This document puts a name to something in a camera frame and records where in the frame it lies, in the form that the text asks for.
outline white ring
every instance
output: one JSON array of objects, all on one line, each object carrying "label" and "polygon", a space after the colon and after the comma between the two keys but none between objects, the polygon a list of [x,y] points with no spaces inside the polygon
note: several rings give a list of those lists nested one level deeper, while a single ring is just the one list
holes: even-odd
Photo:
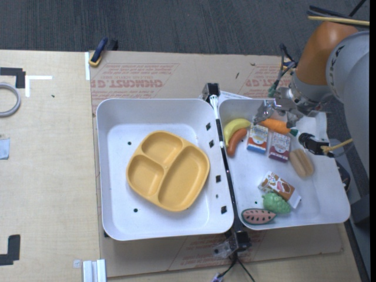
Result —
[{"label": "white ring", "polygon": [[0,89],[8,89],[11,92],[13,92],[14,95],[16,95],[16,97],[17,97],[16,104],[15,104],[14,107],[12,107],[12,109],[7,110],[6,112],[0,112],[0,117],[8,117],[10,115],[13,115],[18,110],[19,105],[21,104],[21,96],[20,96],[18,90],[15,87],[13,87],[13,86],[11,86],[7,83],[0,83]]}]

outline watermelon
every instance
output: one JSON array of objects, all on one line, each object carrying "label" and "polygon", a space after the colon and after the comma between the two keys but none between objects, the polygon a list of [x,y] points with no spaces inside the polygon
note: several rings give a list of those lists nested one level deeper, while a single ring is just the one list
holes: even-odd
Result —
[{"label": "watermelon", "polygon": [[273,220],[277,215],[266,209],[250,208],[241,213],[241,217],[249,224],[264,224]]}]

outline light wood surface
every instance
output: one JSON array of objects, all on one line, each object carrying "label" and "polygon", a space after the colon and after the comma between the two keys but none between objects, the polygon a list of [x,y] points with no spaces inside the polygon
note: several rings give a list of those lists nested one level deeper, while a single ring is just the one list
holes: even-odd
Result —
[{"label": "light wood surface", "polygon": [[[0,281],[81,281],[79,262],[100,258],[90,82],[83,52],[1,51],[0,67],[23,68],[30,97],[0,118],[10,138],[0,160],[0,254],[21,235],[20,260],[0,267]],[[0,90],[1,106],[12,99]],[[360,281],[343,224],[339,253],[247,263],[259,281]],[[211,281],[227,266],[111,278],[111,281]],[[239,264],[225,281],[251,281]]]}]

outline toy banana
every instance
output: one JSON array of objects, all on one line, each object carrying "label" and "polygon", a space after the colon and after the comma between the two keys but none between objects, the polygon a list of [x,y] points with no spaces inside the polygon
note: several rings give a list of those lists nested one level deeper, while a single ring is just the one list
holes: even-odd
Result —
[{"label": "toy banana", "polygon": [[226,147],[229,146],[229,141],[232,135],[239,129],[244,127],[249,127],[251,122],[245,118],[236,118],[231,120],[228,124],[225,125],[223,129],[224,144]]}]

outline dark floor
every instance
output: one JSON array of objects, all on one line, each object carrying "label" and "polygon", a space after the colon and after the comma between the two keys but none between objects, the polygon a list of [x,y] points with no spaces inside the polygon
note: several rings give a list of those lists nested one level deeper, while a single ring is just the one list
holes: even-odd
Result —
[{"label": "dark floor", "polygon": [[[359,1],[0,0],[0,49],[88,51],[108,36],[122,51],[279,55],[284,43],[299,59],[319,24],[307,19],[310,5],[349,14]],[[370,20],[370,0],[353,18]],[[329,138],[348,139],[343,105],[333,101],[328,110]],[[356,191],[368,195],[369,179],[355,149],[347,159]],[[354,226],[348,221],[346,227],[362,280],[369,281]]]}]

